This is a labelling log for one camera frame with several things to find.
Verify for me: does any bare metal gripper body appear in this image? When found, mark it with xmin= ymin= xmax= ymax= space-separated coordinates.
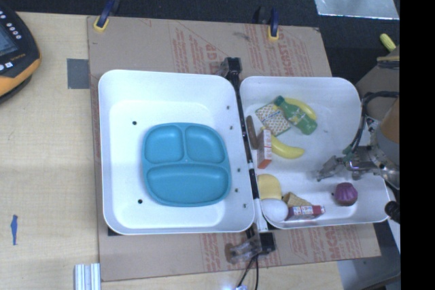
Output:
xmin=344 ymin=145 xmax=400 ymax=189

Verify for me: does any tan pizza slice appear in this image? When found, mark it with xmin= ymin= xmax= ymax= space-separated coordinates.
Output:
xmin=282 ymin=192 xmax=313 ymax=209

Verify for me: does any red bottle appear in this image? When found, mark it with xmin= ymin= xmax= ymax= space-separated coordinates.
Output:
xmin=284 ymin=204 xmax=326 ymax=222

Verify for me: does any white plastic tray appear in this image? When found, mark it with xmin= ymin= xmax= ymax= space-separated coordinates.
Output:
xmin=97 ymin=69 xmax=256 ymax=236
xmin=239 ymin=75 xmax=392 ymax=230

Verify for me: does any green plastic bottle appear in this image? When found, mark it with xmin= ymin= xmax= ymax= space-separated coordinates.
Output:
xmin=273 ymin=95 xmax=319 ymax=136

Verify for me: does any white egg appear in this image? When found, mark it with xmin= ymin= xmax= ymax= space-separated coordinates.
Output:
xmin=262 ymin=198 xmax=290 ymax=223

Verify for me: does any orange and white carton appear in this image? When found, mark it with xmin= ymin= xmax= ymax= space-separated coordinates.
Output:
xmin=256 ymin=128 xmax=273 ymax=170

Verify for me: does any thin black and white rod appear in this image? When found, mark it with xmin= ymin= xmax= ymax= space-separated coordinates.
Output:
xmin=229 ymin=70 xmax=268 ymax=232

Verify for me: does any yellow checked packet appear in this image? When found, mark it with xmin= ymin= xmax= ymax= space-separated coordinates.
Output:
xmin=254 ymin=103 xmax=292 ymax=137

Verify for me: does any blue divided plate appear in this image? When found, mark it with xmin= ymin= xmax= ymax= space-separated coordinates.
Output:
xmin=141 ymin=122 xmax=232 ymax=209

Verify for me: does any brown cardboard board red print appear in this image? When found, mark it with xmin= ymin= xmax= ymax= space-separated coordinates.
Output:
xmin=86 ymin=16 xmax=382 ymax=283

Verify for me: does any black cylinder on white bracket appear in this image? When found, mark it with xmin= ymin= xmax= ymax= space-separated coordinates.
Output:
xmin=384 ymin=200 xmax=401 ymax=224

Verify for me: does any black block with thin wires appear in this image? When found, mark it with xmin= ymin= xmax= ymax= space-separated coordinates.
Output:
xmin=220 ymin=56 xmax=244 ymax=77
xmin=258 ymin=231 xmax=277 ymax=255

